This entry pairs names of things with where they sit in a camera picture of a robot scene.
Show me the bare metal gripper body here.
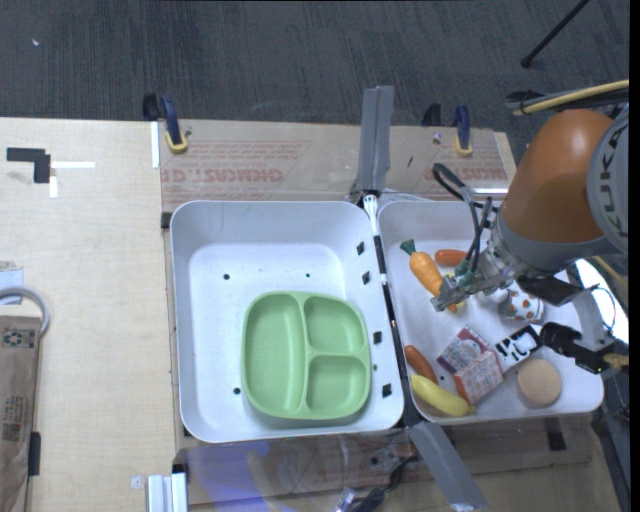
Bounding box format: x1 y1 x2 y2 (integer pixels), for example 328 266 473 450
441 235 527 300

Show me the orange carrot with green top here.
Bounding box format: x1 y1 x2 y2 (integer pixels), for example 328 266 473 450
399 238 459 315

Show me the orange sausage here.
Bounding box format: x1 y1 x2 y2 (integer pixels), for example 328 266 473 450
434 248 469 268
403 344 439 385

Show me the white bottle with strawberry print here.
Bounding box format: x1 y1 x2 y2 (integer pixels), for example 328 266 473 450
478 286 546 326

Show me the pink and white carton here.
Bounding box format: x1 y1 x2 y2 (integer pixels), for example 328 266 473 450
436 325 492 374

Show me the black and white carton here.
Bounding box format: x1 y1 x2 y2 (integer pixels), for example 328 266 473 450
494 324 544 374

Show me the orange and pink carton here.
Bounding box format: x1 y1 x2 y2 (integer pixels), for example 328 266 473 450
453 349 504 406

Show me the yellow banana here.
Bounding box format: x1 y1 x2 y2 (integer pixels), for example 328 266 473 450
409 373 477 418

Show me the round tan biscuit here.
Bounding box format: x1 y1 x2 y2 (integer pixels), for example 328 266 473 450
516 357 563 407

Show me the white plastic tray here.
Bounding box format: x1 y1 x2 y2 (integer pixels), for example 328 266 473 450
169 199 406 445
376 199 606 427

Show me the green divided plate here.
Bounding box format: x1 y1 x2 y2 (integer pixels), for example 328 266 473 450
241 290 373 421

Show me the brown cardboard board red print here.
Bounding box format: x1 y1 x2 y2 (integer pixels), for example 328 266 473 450
158 118 604 506

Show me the black stand leg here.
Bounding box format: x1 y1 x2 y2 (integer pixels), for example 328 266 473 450
519 0 592 69

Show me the brown paper bag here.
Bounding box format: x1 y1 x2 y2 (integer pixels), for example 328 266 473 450
0 314 44 512

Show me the black cylinder on white bracket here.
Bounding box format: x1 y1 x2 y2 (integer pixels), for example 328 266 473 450
539 259 619 375

